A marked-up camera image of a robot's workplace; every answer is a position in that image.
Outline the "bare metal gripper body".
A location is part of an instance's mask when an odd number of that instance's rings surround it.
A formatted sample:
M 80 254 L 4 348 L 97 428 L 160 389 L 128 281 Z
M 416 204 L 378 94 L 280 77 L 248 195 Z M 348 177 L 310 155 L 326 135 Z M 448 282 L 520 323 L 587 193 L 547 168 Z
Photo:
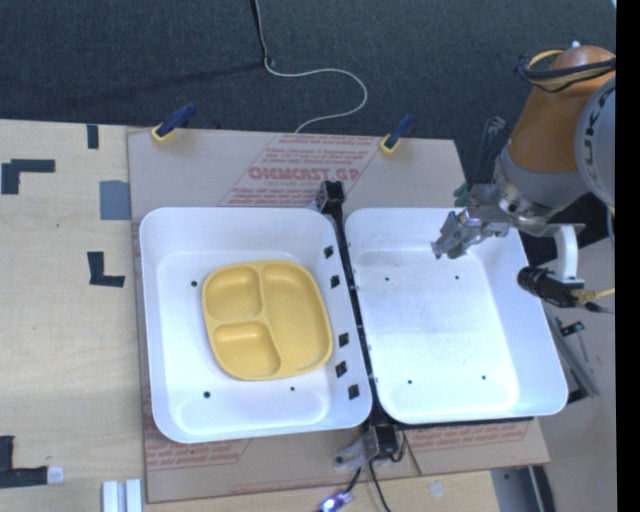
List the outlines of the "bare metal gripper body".
M 465 228 L 470 241 L 505 237 L 513 228 L 535 237 L 551 237 L 559 225 L 551 223 L 557 209 L 533 200 L 504 172 L 495 172 L 490 183 L 471 186 L 465 206 Z

